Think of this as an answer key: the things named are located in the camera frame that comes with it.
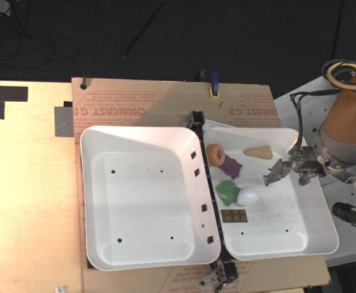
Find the black floor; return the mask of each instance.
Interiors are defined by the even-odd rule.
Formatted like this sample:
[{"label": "black floor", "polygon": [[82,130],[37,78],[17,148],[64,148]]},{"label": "black floor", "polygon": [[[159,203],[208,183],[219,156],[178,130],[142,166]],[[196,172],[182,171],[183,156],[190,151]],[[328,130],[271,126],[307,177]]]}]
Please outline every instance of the black floor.
[{"label": "black floor", "polygon": [[8,0],[0,79],[71,77],[269,84],[274,98],[356,60],[356,0]]}]

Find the cardboard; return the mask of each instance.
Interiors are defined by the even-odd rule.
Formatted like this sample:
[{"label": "cardboard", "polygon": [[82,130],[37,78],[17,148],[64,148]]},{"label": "cardboard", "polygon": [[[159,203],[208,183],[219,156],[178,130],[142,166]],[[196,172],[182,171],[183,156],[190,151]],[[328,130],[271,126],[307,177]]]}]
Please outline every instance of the cardboard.
[{"label": "cardboard", "polygon": [[[236,127],[281,127],[269,86],[219,84],[212,99],[209,83],[72,78],[74,137],[80,238],[85,293],[206,293],[199,279],[208,264],[103,272],[88,268],[79,140],[95,125],[183,126],[191,111],[203,111],[207,120]],[[328,284],[330,276],[320,255],[259,261],[236,261],[239,278],[222,292],[248,293]]]}]

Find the brown donut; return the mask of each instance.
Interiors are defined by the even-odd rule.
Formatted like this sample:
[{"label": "brown donut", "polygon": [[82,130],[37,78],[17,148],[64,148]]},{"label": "brown donut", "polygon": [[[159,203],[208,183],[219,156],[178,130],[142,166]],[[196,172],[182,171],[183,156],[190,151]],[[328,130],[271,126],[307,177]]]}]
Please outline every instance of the brown donut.
[{"label": "brown donut", "polygon": [[207,146],[208,163],[211,166],[222,166],[226,160],[226,153],[223,147],[218,143],[213,143]]}]

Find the yellow cable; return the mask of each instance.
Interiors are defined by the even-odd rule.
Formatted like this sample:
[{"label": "yellow cable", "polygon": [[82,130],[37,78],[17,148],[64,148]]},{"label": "yellow cable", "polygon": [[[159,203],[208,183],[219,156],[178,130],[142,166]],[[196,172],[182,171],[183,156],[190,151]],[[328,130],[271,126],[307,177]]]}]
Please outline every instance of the yellow cable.
[{"label": "yellow cable", "polygon": [[356,64],[352,64],[352,63],[345,63],[345,62],[338,62],[338,63],[335,63],[333,64],[331,67],[329,67],[327,69],[327,72],[326,72],[326,76],[329,80],[329,82],[331,82],[333,85],[339,87],[339,88],[342,88],[342,89],[349,89],[349,90],[353,90],[353,91],[356,91],[356,85],[350,85],[350,84],[345,84],[341,81],[338,81],[336,80],[333,76],[332,76],[332,71],[334,69],[336,69],[337,67],[339,67],[340,65],[342,66],[348,66],[348,67],[352,67],[356,70]]}]

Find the light wood surface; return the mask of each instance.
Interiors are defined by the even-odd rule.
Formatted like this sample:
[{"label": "light wood surface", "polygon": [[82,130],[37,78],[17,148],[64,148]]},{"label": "light wood surface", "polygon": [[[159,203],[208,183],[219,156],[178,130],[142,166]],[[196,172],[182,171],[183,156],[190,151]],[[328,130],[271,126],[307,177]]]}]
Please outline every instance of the light wood surface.
[{"label": "light wood surface", "polygon": [[0,120],[0,292],[82,292],[74,139],[55,137],[54,107],[71,84],[29,87]]}]

